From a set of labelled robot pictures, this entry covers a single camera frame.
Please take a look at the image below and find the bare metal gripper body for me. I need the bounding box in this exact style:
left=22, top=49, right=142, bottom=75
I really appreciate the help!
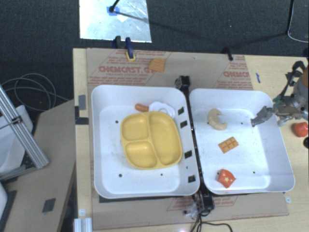
left=273, top=94, right=309, bottom=121

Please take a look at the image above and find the red rounded block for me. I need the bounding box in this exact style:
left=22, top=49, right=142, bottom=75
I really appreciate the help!
left=294, top=121, right=309, bottom=138

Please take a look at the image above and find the white plastic tray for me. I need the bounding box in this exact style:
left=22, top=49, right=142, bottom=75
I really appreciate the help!
left=189, top=88, right=296, bottom=195
left=91, top=84, right=201, bottom=199

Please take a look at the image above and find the orange toy biscuit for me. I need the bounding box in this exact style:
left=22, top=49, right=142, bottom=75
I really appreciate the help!
left=218, top=136, right=239, bottom=154

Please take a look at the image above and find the beige toy croissant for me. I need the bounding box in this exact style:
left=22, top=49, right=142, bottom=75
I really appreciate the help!
left=207, top=108, right=228, bottom=131

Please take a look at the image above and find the brown cardboard board red print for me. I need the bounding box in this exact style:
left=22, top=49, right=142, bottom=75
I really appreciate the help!
left=86, top=47, right=289, bottom=231

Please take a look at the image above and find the thin black rod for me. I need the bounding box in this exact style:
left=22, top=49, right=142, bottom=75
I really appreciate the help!
left=183, top=87, right=206, bottom=193

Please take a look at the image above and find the red toy pizza slice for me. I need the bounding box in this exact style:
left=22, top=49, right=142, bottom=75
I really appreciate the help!
left=216, top=169, right=237, bottom=189

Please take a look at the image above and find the white toy fried egg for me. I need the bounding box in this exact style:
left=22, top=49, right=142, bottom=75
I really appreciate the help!
left=148, top=101, right=176, bottom=118

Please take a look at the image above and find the yellow divided plate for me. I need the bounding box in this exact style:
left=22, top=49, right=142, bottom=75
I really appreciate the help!
left=119, top=111, right=183, bottom=171

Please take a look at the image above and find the orange toy bread slice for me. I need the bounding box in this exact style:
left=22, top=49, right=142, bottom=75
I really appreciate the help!
left=147, top=58, right=167, bottom=73

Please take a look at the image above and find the orange toy sausage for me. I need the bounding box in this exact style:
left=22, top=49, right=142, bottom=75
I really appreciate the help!
left=134, top=103, right=150, bottom=113

